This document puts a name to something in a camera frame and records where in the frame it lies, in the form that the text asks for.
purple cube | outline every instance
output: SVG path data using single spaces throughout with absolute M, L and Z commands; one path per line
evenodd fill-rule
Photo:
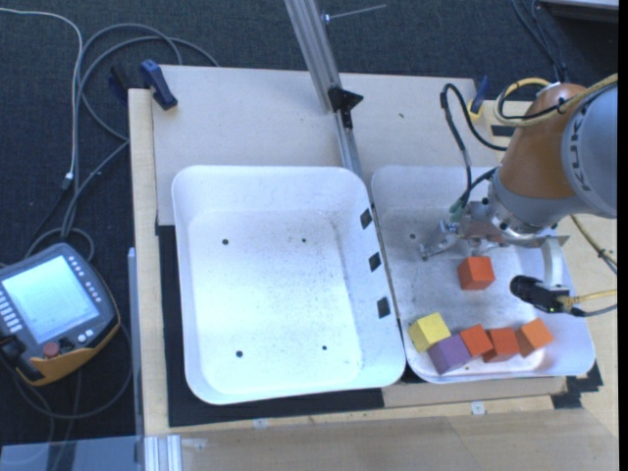
M 471 360 L 469 349 L 460 335 L 437 341 L 428 349 L 428 354 L 439 375 L 460 368 Z

yellow wire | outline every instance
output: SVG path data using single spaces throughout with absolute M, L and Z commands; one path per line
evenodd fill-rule
M 596 253 L 598 253 L 600 256 L 604 257 L 606 260 L 610 261 L 610 263 L 612 263 L 616 267 L 617 266 L 617 260 L 614 259 L 612 256 L 610 256 L 606 250 L 604 250 L 602 247 L 600 247 L 600 245 L 591 237 L 589 232 L 580 223 L 580 220 L 578 220 L 574 215 L 569 215 L 569 218 L 571 218 L 571 221 L 578 228 L 578 230 L 580 231 L 580 234 L 582 234 L 584 236 L 584 238 L 593 247 L 593 249 L 596 251 Z
M 556 298 L 560 303 L 562 303 L 568 310 L 571 310 L 576 303 L 584 302 L 585 300 L 593 300 L 595 298 L 603 298 L 604 296 L 613 296 L 617 294 L 616 289 L 607 289 L 605 291 L 596 291 L 595 293 L 583 294 L 580 296 L 559 296 Z
M 590 94 L 593 94 L 594 92 L 597 92 L 601 89 L 604 89 L 605 87 L 608 87 L 609 85 L 613 83 L 618 82 L 618 79 L 619 79 L 618 74 L 613 74 L 611 76 L 603 78 L 599 82 L 594 83 L 591 87 L 586 88 L 582 92 L 579 92 L 578 94 L 575 94 L 574 96 L 566 100 L 562 105 L 560 105 L 560 111 L 553 110 L 551 112 L 540 115 L 539 117 L 534 117 L 533 119 L 521 119 L 521 120 L 507 119 L 499 112 L 499 108 L 498 108 L 503 99 L 505 99 L 512 92 L 519 89 L 520 87 L 523 87 L 524 85 L 535 84 L 535 85 L 547 86 L 550 84 L 547 80 L 544 80 L 542 78 L 524 78 L 523 80 L 517 81 L 509 85 L 508 88 L 497 98 L 495 106 L 494 106 L 495 117 L 504 126 L 512 126 L 515 128 L 524 128 L 528 126 L 533 126 L 543 121 L 547 121 L 562 112 L 567 111 L 570 107 L 580 103 L 580 101 L 582 101 L 584 98 L 586 98 Z

black mat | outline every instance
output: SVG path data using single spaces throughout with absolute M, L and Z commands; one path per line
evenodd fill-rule
M 379 389 L 326 392 L 231 405 L 209 404 L 196 397 L 187 385 L 183 369 L 183 328 L 175 228 L 160 227 L 158 235 L 171 427 L 384 407 L 384 397 Z

orange cube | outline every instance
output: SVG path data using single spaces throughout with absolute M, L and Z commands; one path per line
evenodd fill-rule
M 482 325 L 475 325 L 462 330 L 460 336 L 472 358 L 480 357 L 493 349 L 493 343 Z
M 488 256 L 468 256 L 458 265 L 457 271 L 462 289 L 484 289 L 495 280 L 493 264 Z
M 541 318 L 536 318 L 521 326 L 516 332 L 519 350 L 523 357 L 545 347 L 553 340 L 553 335 Z
M 492 328 L 487 330 L 493 349 L 482 354 L 485 363 L 506 361 L 519 352 L 519 343 L 512 328 Z

yellow cube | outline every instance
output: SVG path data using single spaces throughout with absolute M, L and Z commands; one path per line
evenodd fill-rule
M 408 334 L 419 352 L 425 352 L 437 341 L 451 337 L 451 332 L 439 312 L 417 319 Z

